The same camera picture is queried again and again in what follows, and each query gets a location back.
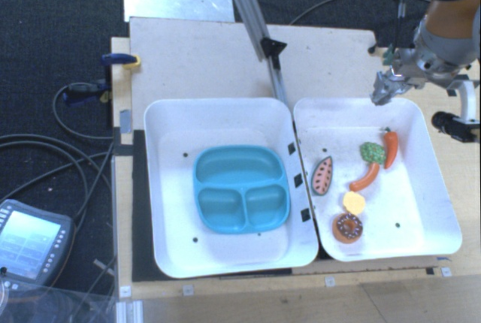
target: blue plate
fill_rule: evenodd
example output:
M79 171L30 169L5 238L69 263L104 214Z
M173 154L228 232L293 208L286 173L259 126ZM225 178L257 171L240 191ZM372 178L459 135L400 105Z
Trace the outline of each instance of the blue plate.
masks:
M263 146L216 146L194 163L195 203L204 224L221 234L275 229L289 215L283 163Z

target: green broccoli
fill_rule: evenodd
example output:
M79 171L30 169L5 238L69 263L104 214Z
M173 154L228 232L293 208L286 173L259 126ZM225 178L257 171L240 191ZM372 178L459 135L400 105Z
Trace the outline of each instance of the green broccoli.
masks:
M362 159L368 163L378 163L383 164L386 160L386 152L383 146L376 143L366 142L361 145L361 156Z

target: black floor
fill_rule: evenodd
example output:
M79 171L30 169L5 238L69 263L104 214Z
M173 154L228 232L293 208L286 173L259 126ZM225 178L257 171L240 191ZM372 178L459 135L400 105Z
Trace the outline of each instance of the black floor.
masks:
M322 1L259 0L266 21L282 24ZM409 0L401 46L411 42L412 28L426 6ZM392 42L396 13L392 0L337 0L302 17L297 24L370 29L378 43L387 46ZM129 34L123 22L123 0L0 0L0 15L0 137L39 134L73 144L90 155L107 151L109 140L85 140L60 128L53 117L52 100L69 83L104 78L99 59L109 53L110 38ZM111 133L105 104L95 101L67 108L60 102L58 108L62 119L75 131L103 136ZM43 146L0 145L0 197L65 163L63 155ZM84 167L91 185L95 171ZM79 174L70 169L29 186L15 198L73 216L83 196ZM87 291L101 272L93 261L97 258L108 263L112 259L111 213L110 192L101 181L56 287ZM107 293L111 280L105 276L93 291Z

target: toy watermelon slice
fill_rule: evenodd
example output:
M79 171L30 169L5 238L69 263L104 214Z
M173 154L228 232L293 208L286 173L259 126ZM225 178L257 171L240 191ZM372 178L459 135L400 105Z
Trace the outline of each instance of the toy watermelon slice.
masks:
M332 157L328 156L318 163L311 181L311 188L316 195L325 195L332 179Z

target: toy donut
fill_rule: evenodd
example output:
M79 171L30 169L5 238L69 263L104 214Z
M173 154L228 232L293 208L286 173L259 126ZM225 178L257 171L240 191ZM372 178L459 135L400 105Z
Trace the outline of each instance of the toy donut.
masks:
M332 233L342 243L354 243L362 235L362 222L356 215L341 213L332 222Z

